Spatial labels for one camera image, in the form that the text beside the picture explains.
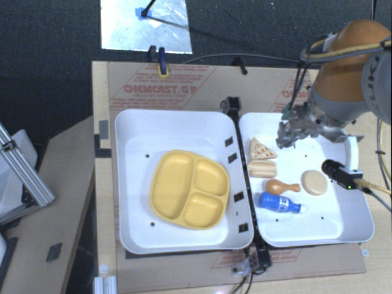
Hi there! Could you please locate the toy hot dog bun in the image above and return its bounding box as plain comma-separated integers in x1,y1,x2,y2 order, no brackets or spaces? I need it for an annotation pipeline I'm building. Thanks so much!
247,159,277,178

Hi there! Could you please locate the blue toy bottle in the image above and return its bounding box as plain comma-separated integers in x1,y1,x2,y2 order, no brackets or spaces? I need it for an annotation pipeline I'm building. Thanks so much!
258,192,306,214

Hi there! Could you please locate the white plastic tray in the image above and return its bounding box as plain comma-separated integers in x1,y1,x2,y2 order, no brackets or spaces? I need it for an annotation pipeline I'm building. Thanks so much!
238,111,375,248
114,108,255,255

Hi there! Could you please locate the toy chicken drumstick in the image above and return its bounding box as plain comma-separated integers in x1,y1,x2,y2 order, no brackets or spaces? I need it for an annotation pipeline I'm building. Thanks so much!
265,178,301,197

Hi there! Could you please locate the beige round biscuit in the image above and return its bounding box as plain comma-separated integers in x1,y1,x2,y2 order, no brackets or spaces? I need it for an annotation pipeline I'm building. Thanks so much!
301,170,328,197

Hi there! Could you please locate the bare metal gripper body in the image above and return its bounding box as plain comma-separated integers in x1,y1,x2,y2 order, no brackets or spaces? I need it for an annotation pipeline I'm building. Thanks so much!
283,102,349,142

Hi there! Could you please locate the brown cardboard board red print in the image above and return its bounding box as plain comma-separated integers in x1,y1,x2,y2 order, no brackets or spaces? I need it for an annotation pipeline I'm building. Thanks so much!
107,61,367,289

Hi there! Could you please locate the black cylinder on white bracket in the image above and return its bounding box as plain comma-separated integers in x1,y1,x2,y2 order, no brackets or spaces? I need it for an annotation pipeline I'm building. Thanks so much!
321,135,364,191

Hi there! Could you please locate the thin black rod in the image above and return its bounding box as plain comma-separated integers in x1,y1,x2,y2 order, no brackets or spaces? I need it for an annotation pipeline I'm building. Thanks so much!
231,108,261,251

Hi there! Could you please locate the yellow divided plate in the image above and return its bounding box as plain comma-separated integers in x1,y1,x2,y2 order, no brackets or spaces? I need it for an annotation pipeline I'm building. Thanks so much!
149,149,231,231

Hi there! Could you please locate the toy pizza slice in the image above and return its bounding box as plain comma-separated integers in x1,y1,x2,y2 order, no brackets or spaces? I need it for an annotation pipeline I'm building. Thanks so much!
248,137,278,161

